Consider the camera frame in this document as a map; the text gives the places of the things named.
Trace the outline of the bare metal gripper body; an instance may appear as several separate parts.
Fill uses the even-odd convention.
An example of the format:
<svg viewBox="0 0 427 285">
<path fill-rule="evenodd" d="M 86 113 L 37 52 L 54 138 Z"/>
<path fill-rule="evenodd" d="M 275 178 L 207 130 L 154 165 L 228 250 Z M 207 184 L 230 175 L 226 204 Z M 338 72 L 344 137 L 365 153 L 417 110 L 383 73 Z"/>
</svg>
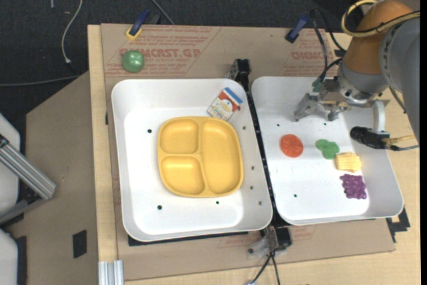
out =
<svg viewBox="0 0 427 285">
<path fill-rule="evenodd" d="M 317 102 L 326 110 L 370 107 L 380 94 L 359 90 L 345 77 L 317 78 Z"/>
</svg>

